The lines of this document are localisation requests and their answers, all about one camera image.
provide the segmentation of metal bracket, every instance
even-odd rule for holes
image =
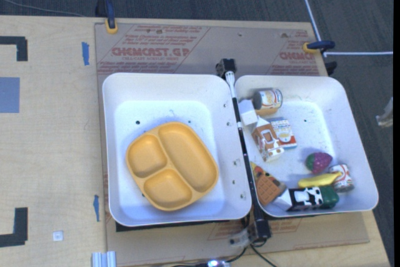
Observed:
[[[246,142],[244,140],[243,127],[241,124],[241,118],[240,118],[240,113],[239,113],[238,99],[236,97],[236,92],[235,92],[235,88],[234,88],[234,82],[235,82],[234,73],[236,72],[236,64],[235,64],[234,59],[222,59],[216,65],[216,71],[217,71],[217,75],[219,77],[222,77],[223,79],[226,80],[226,82],[228,83],[229,88],[231,90],[231,96],[232,96],[232,101],[233,101],[233,106],[234,106],[234,111],[235,111],[235,116],[236,116],[236,122],[237,122],[237,126],[238,126],[237,130],[239,131],[239,137],[240,137],[241,147],[242,147],[242,152],[243,152],[243,157],[244,157],[244,164],[246,166],[247,179],[249,181],[250,194],[251,194],[251,200],[252,200],[252,205],[253,205],[254,224],[247,227],[243,231],[243,234],[248,239],[251,239],[252,242],[255,240],[265,240],[265,239],[268,239],[271,237],[271,230],[269,228],[268,220],[265,218],[263,210],[261,209],[259,201],[258,201],[256,187],[254,185],[252,169],[251,169],[248,151],[247,151],[247,147],[246,147]]]
[[[389,100],[386,107],[384,108],[384,114],[375,116],[377,124],[380,127],[393,126],[393,97]]]
[[[91,267],[116,267],[117,259],[115,251],[107,253],[92,253]]]

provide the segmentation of black tape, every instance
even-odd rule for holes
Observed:
[[[28,239],[28,208],[16,208],[12,234],[0,234],[0,247],[21,246]]]
[[[28,41],[22,36],[0,36],[0,44],[17,46],[17,61],[28,61]]]
[[[239,105],[238,105],[238,100],[233,97],[233,110],[235,111],[235,117],[236,117],[236,121],[240,122],[240,112],[239,112]]]

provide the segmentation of clamp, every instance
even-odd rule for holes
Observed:
[[[115,20],[115,12],[113,2],[111,0],[98,0],[96,6],[96,17],[104,17],[106,19],[106,30],[109,34],[116,34],[118,25]]]
[[[323,41],[315,41],[313,43],[304,43],[302,46],[302,50],[305,53],[316,54],[318,51],[324,55],[325,51],[328,49],[332,49],[335,47],[335,43],[330,40],[323,40]],[[331,61],[329,63],[325,63],[326,72],[328,76],[332,75],[335,68],[338,66],[337,62]]]

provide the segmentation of small white square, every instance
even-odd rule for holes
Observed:
[[[258,120],[253,103],[248,99],[244,99],[239,103],[239,114],[243,125],[245,126],[254,124]]]
[[[52,236],[53,236],[52,237],[53,241],[62,241],[62,240],[64,240],[64,232],[62,230],[53,231]]]

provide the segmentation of toy banana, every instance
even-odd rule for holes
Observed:
[[[316,187],[316,186],[327,186],[333,183],[333,181],[341,175],[340,172],[320,174],[318,176],[300,179],[298,185],[300,188]]]

